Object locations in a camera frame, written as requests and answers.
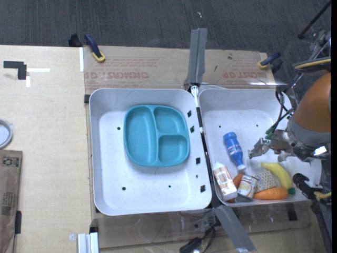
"light wood surface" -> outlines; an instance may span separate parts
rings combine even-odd
[[[6,149],[23,152],[15,252],[76,252],[71,233],[89,231],[90,187],[84,78],[78,48],[1,46],[3,61],[22,61],[31,87],[17,70],[0,67],[0,117],[13,125]]]

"brown paper bag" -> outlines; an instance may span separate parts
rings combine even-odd
[[[0,252],[12,253],[22,152],[0,150]]]

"white tray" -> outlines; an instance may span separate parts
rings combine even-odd
[[[142,167],[129,160],[123,144],[124,117],[129,108],[140,104],[168,105],[184,115],[190,154],[183,163]],[[119,216],[209,205],[212,193],[191,94],[180,89],[99,89],[90,96],[89,106],[94,201],[100,212]]]
[[[227,166],[234,178],[237,175],[236,164],[231,161],[223,142],[223,136],[228,132],[235,132],[242,147],[243,162],[246,165],[245,173],[254,175],[265,171],[260,162],[277,162],[277,155],[272,150],[266,154],[249,159],[248,150],[253,149],[259,138],[265,137],[266,130],[276,121],[280,111],[280,104],[275,97],[274,89],[207,89],[200,93],[199,103],[202,114],[203,129],[211,164],[215,161]],[[288,120],[283,119],[278,128],[285,129]],[[321,162],[314,160],[311,163],[302,162],[296,157],[287,157],[281,162],[290,177],[296,173],[307,176],[311,182],[319,183],[321,177]],[[284,200],[253,200],[251,202],[229,203],[221,199],[221,193],[216,187],[218,198],[229,206],[252,206],[267,203],[307,201],[302,192],[296,188],[295,195],[288,195]]]

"black pole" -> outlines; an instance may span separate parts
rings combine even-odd
[[[305,32],[307,32],[309,30],[309,28],[317,21],[317,19],[323,14],[324,11],[326,11],[326,9],[331,5],[331,0],[322,8],[321,11],[319,11],[319,13],[315,16],[314,19],[312,19],[312,21],[307,25],[307,27],[300,33],[297,35],[297,37],[299,39],[302,39]]]

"blue bottle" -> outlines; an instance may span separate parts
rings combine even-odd
[[[246,166],[242,161],[242,148],[237,141],[236,134],[229,132],[223,136],[223,141],[227,147],[228,153],[231,159],[236,163],[237,170],[242,172]]]

